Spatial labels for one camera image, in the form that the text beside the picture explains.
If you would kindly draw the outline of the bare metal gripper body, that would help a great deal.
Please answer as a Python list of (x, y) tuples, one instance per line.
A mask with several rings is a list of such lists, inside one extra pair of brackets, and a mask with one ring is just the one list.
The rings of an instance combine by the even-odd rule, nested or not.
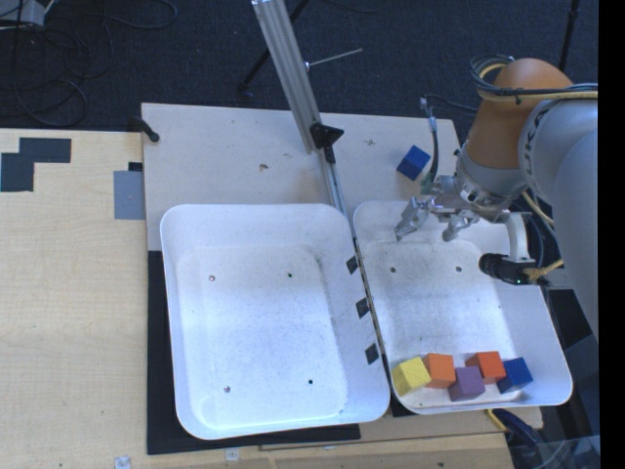
[(467, 212), (490, 223), (505, 222), (510, 215), (512, 177), (488, 174), (474, 179), (469, 174), (438, 176), (420, 208), (439, 216), (460, 216)]

